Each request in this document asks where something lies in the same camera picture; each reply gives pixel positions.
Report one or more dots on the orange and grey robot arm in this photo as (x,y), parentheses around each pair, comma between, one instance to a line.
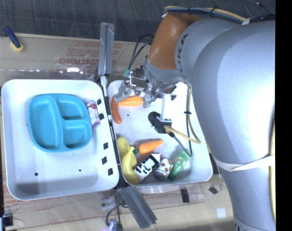
(232,85)

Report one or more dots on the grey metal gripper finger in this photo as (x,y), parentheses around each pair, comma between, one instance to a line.
(122,93)
(149,98)

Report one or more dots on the blue divided plate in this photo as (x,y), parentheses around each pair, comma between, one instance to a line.
(47,119)

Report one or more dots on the purple and white carton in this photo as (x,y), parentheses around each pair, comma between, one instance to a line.
(94,114)

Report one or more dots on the green bottle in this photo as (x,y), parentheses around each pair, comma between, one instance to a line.
(179,163)

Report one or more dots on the brown cardboard board red print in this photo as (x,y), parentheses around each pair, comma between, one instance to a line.
(52,54)

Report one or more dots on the white and black carton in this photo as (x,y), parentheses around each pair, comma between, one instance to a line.
(146,167)

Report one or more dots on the white can with orange dots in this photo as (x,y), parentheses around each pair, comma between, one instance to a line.
(163,168)

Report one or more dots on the orange sausage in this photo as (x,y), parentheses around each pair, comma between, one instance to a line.
(116,114)

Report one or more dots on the orange carrot with green top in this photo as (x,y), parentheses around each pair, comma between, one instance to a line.
(149,146)

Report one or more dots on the yellow corn cob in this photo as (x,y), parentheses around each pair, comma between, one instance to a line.
(123,144)

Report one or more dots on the yellow banana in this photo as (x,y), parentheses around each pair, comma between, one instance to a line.
(129,167)

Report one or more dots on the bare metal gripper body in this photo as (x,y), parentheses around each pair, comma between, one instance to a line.
(138,80)

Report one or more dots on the white plastic tray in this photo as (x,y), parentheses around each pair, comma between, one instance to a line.
(57,177)
(141,126)

